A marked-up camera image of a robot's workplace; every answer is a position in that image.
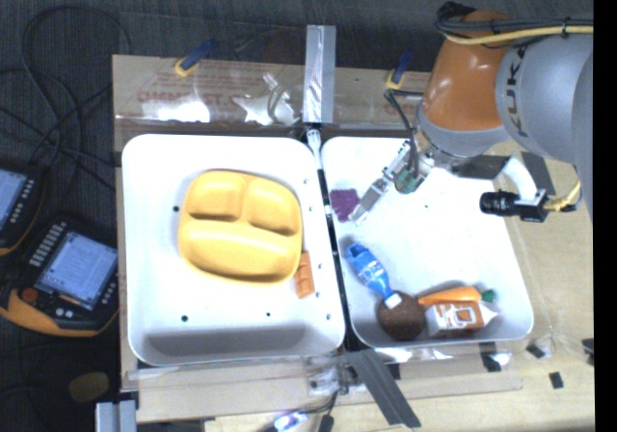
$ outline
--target blue bottle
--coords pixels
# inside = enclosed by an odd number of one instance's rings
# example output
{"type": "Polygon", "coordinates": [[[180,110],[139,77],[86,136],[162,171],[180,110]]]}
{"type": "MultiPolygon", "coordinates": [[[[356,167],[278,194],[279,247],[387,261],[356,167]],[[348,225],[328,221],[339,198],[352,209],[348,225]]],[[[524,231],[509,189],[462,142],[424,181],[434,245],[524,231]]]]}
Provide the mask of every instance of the blue bottle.
{"type": "Polygon", "coordinates": [[[393,309],[401,303],[400,295],[392,291],[389,286],[386,268],[363,244],[356,242],[347,247],[345,258],[354,268],[362,284],[384,298],[386,307],[393,309]]]}

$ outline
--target toy carrot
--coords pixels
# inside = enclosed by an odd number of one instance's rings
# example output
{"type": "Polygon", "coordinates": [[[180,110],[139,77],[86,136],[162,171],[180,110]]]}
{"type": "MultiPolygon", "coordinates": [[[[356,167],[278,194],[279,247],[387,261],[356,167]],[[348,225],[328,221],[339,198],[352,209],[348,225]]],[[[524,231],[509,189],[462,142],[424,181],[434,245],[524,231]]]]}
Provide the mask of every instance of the toy carrot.
{"type": "Polygon", "coordinates": [[[444,302],[493,302],[495,300],[495,292],[491,289],[480,292],[474,286],[459,286],[443,291],[437,291],[424,295],[417,299],[423,307],[430,307],[444,302]]]}

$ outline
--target yellow bowl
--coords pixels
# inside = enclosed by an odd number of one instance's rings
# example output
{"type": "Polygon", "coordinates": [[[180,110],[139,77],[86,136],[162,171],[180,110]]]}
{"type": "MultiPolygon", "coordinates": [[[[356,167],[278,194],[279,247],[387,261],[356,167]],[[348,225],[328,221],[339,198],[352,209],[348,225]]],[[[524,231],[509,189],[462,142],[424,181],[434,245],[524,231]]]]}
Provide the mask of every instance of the yellow bowl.
{"type": "Polygon", "coordinates": [[[210,275],[282,283],[300,262],[300,204],[274,180],[228,170],[205,172],[184,197],[177,242],[182,258],[210,275]]]}

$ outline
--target brown round object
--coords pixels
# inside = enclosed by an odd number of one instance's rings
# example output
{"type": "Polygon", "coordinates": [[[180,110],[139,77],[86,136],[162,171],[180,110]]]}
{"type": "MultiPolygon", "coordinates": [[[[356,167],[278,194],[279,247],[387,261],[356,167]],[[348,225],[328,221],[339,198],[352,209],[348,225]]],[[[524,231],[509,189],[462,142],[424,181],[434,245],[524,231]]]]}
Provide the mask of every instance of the brown round object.
{"type": "Polygon", "coordinates": [[[416,339],[425,325],[424,309],[417,298],[397,292],[402,302],[389,309],[384,302],[377,308],[377,320],[382,329],[399,341],[416,339]]]}

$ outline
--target blue and yellow clamp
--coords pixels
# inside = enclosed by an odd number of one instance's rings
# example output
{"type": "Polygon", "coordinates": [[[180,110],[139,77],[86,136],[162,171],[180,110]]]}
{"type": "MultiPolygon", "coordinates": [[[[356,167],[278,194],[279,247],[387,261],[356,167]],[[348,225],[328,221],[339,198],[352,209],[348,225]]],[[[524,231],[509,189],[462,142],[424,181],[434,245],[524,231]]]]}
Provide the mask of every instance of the blue and yellow clamp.
{"type": "Polygon", "coordinates": [[[186,77],[200,65],[200,60],[209,56],[216,49],[216,47],[217,43],[215,40],[203,42],[190,54],[175,63],[175,73],[177,73],[180,77],[186,77]]]}
{"type": "Polygon", "coordinates": [[[409,67],[409,63],[412,60],[413,52],[411,49],[405,50],[398,60],[398,64],[388,73],[388,79],[386,79],[386,86],[389,89],[400,89],[403,84],[403,75],[409,67]]]}

